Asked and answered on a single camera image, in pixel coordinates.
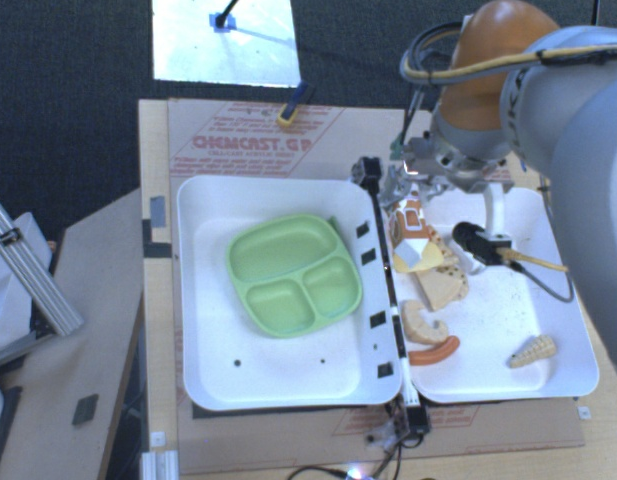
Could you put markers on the pale croissant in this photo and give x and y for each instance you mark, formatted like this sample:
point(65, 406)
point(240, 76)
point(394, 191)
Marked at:
point(418, 323)

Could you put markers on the orange sausage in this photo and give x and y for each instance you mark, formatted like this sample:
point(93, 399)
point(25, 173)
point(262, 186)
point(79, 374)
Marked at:
point(433, 354)

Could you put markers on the green divided plate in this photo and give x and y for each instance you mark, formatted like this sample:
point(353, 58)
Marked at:
point(283, 248)

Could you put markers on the pale yellow corn cob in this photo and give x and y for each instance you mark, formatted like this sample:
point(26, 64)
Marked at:
point(533, 352)

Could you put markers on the brown cardboard board red print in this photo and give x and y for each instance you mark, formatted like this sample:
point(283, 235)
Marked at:
point(248, 138)

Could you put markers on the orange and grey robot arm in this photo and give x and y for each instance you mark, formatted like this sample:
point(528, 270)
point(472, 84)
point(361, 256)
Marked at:
point(563, 118)

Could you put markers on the yellow cheese slice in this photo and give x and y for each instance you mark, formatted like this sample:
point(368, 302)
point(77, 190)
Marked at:
point(430, 258)

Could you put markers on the white plastic tray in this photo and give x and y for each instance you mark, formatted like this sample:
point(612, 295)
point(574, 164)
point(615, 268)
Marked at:
point(288, 368)
point(498, 318)

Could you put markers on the tan bread slice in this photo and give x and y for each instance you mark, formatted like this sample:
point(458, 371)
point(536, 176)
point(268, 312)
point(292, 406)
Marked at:
point(440, 288)

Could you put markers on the orange and white carton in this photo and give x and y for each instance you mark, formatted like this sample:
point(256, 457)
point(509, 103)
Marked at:
point(410, 223)

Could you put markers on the thin black and white rod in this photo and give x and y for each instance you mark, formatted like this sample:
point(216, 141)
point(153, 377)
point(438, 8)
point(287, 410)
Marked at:
point(386, 263)

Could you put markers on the black cylinder on white bracket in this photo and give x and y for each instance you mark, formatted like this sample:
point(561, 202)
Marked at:
point(480, 245)

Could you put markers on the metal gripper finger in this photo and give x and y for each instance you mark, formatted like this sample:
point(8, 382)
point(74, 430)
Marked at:
point(432, 189)
point(395, 188)

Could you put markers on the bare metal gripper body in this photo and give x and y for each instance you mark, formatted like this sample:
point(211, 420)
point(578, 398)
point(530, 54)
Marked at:
point(453, 164)

